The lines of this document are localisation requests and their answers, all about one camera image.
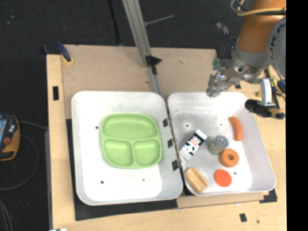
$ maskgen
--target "multimeter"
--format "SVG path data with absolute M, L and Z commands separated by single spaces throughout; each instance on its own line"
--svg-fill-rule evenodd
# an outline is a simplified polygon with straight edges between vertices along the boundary
M 20 129 L 16 116 L 0 113 L 0 161 L 16 157 L 20 143 Z

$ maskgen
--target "orange donut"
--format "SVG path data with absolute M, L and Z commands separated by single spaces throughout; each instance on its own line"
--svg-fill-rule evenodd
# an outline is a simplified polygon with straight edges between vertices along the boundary
M 220 162 L 225 167 L 233 167 L 238 164 L 240 157 L 233 149 L 226 149 L 220 154 Z

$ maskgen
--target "green plate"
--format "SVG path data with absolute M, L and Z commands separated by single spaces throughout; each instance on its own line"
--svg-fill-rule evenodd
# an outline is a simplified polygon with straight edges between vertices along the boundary
M 103 154 L 115 167 L 151 167 L 162 158 L 159 128 L 148 115 L 108 115 L 101 124 L 101 138 Z

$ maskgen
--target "black floor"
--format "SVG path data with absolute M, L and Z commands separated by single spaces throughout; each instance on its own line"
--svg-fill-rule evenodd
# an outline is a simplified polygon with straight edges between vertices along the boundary
M 16 115 L 20 121 L 48 126 L 46 65 L 40 48 L 47 45 L 58 53 L 56 42 L 134 46 L 121 0 L 111 0 L 118 34 L 108 0 L 0 0 L 0 113 Z M 231 35 L 240 32 L 243 18 L 229 9 L 231 0 L 139 0 L 146 22 L 174 15 L 147 26 L 151 47 L 219 49 L 220 34 L 211 22 L 223 22 Z M 0 199 L 15 231 L 49 230 L 45 131 L 22 123 L 17 157 L 0 162 Z M 9 225 L 0 214 L 0 231 Z

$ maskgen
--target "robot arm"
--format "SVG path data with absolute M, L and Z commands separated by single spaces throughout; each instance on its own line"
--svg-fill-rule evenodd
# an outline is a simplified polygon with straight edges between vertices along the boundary
M 240 86 L 241 80 L 264 85 L 265 80 L 258 77 L 270 65 L 284 81 L 286 0 L 255 0 L 251 8 L 248 2 L 251 0 L 231 2 L 231 9 L 246 18 L 231 50 L 231 59 L 217 59 L 213 64 L 217 73 L 211 75 L 208 82 L 206 93 L 210 97 L 218 96 L 232 85 Z

